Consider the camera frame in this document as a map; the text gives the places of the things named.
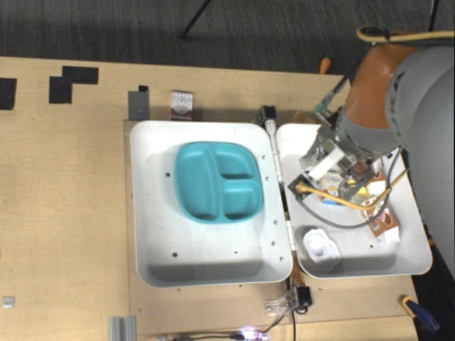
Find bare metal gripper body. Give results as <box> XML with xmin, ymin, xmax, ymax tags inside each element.
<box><xmin>299</xmin><ymin>129</ymin><xmax>375</xmax><ymax>185</ymax></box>

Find red and white small carton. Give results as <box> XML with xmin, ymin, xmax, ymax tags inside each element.
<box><xmin>170</xmin><ymin>90</ymin><xmax>194</xmax><ymax>121</ymax></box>

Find yellow and white printed carton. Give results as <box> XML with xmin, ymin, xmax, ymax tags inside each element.
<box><xmin>317</xmin><ymin>170</ymin><xmax>346</xmax><ymax>206</ymax></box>

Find black block with thin wires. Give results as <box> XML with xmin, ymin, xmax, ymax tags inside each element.
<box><xmin>259</xmin><ymin>104</ymin><xmax>278</xmax><ymax>123</ymax></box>
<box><xmin>296</xmin><ymin>286</ymin><xmax>315</xmax><ymax>315</ymax></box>

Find white plastic tray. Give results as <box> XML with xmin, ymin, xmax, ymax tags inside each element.
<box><xmin>275</xmin><ymin>122</ymin><xmax>434</xmax><ymax>280</ymax></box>
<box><xmin>129</xmin><ymin>120</ymin><xmax>294</xmax><ymax>288</ymax></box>

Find thin black and white rod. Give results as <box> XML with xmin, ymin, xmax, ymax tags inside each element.
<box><xmin>264</xmin><ymin>118</ymin><xmax>305</xmax><ymax>291</ymax></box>

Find teal divided plate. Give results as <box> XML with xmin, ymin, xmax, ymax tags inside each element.
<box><xmin>173</xmin><ymin>141</ymin><xmax>265</xmax><ymax>224</ymax></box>

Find white lumpy plastic object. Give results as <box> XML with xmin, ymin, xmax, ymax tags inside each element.
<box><xmin>302</xmin><ymin>228</ymin><xmax>341</xmax><ymax>263</ymax></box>

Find orange carrot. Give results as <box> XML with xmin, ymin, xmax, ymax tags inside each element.
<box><xmin>318</xmin><ymin>53</ymin><xmax>333</xmax><ymax>75</ymax></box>

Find small brown and white carton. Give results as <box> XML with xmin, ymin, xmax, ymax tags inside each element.
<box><xmin>368</xmin><ymin>170</ymin><xmax>387</xmax><ymax>195</ymax></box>

